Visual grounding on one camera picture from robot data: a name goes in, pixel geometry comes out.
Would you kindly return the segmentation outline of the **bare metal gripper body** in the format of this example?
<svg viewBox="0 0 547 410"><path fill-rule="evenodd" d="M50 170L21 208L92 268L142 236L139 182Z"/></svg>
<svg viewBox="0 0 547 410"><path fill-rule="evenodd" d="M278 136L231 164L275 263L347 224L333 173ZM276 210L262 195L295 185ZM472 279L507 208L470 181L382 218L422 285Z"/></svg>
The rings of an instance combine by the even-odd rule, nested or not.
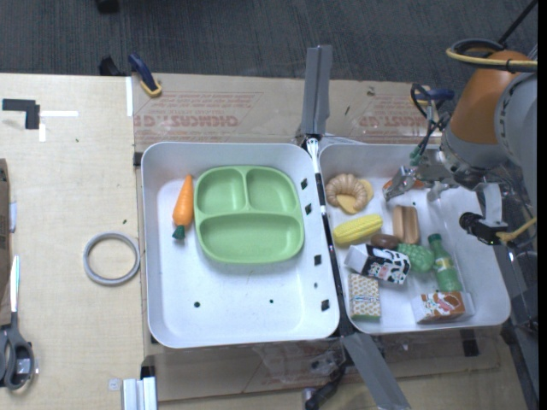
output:
<svg viewBox="0 0 547 410"><path fill-rule="evenodd" d="M473 190L483 181L484 170L472 167L450 150L426 149L418 162L416 177L431 185L440 183Z"/></svg>

